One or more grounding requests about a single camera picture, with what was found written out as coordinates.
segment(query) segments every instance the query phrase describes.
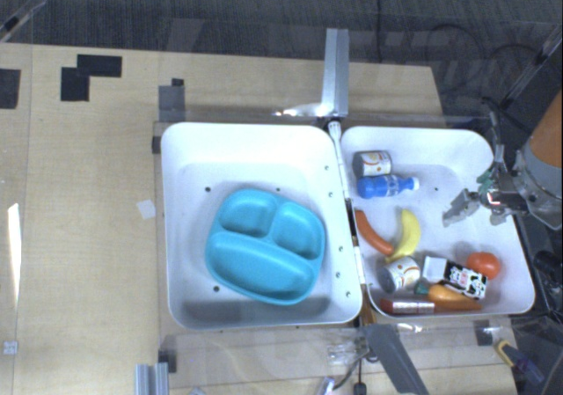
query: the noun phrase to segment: tomato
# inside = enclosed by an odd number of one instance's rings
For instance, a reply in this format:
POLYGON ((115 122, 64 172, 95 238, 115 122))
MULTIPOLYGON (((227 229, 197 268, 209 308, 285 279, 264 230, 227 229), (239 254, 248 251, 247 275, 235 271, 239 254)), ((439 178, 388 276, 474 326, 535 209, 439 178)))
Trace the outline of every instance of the tomato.
POLYGON ((467 259, 467 266, 488 279, 494 279, 501 271, 501 263, 491 252, 473 252, 467 259))

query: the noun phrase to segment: yellow banana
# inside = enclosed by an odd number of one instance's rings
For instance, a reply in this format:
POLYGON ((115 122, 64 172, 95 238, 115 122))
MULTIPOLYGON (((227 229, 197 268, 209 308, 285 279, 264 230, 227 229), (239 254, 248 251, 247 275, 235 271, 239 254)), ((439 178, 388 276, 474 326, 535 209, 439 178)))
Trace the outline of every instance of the yellow banana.
POLYGON ((401 224, 403 235, 395 247, 395 251, 385 258, 387 263, 410 256, 420 242, 420 224, 413 212, 404 208, 401 211, 401 224))

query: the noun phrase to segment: soda can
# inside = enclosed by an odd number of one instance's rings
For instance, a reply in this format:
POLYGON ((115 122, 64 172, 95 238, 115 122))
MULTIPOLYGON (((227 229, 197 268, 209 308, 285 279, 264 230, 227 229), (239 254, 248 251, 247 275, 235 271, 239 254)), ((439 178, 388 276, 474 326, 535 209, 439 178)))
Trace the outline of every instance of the soda can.
POLYGON ((393 293, 413 286, 420 279, 420 266, 408 256, 395 260, 377 270, 377 279, 382 289, 393 293))
POLYGON ((356 152, 352 159, 356 178, 391 173, 391 156, 387 151, 356 152))

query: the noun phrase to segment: plastic bottle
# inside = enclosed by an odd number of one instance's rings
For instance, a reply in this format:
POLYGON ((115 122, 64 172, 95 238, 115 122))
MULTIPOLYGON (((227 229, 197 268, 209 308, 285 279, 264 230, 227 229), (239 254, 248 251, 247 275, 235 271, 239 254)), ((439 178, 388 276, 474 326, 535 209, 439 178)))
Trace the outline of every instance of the plastic bottle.
POLYGON ((358 193, 364 199, 383 196, 394 196, 403 190, 418 190, 418 178, 400 178, 394 174, 384 176, 364 177, 358 179, 358 193))

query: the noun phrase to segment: blue divided plate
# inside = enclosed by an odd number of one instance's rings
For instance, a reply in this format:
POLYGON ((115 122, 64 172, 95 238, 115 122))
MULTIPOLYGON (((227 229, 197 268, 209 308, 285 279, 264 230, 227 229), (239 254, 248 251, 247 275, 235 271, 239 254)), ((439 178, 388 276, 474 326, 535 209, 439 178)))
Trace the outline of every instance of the blue divided plate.
POLYGON ((219 208, 205 261, 221 284, 264 303, 290 305, 311 293, 325 242, 325 227, 310 210, 248 188, 219 208))

